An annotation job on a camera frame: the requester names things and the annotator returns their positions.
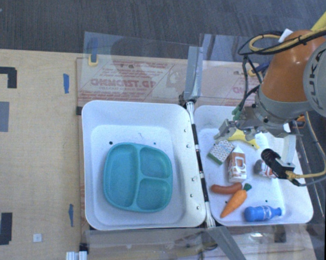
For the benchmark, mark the brown cardboard board red print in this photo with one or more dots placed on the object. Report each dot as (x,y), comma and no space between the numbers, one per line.
(132,83)

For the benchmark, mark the orange carrot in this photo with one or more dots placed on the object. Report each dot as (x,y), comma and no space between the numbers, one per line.
(235,201)

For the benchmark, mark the brown and white carton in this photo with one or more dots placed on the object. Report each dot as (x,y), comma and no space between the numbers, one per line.
(237,166)

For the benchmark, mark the yellow banana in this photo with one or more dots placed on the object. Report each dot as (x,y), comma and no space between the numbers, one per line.
(240,136)

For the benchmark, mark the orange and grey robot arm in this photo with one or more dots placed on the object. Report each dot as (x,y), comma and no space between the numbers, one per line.
(285,77)

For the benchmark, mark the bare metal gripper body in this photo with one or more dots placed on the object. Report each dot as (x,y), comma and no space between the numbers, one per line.
(250,120)

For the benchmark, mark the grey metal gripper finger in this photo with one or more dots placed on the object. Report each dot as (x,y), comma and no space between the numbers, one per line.
(251,135)
(225,130)

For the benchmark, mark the small grey and orange can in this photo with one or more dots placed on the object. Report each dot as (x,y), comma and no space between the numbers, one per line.
(260,168)

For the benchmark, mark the white and green packet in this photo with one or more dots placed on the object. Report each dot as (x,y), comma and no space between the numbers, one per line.
(221,152)

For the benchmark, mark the green divided plate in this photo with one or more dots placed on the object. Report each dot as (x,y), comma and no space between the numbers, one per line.
(124,176)

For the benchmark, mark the blue bottle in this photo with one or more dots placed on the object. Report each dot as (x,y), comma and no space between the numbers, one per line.
(259,213)

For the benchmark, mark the white plastic tray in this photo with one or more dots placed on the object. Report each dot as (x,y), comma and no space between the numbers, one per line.
(262,194)
(142,120)

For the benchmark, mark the red sausage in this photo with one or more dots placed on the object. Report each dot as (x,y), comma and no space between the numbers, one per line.
(225,189)

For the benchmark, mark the black cylinder on white bracket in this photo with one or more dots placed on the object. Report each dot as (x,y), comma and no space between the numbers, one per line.
(276,164)

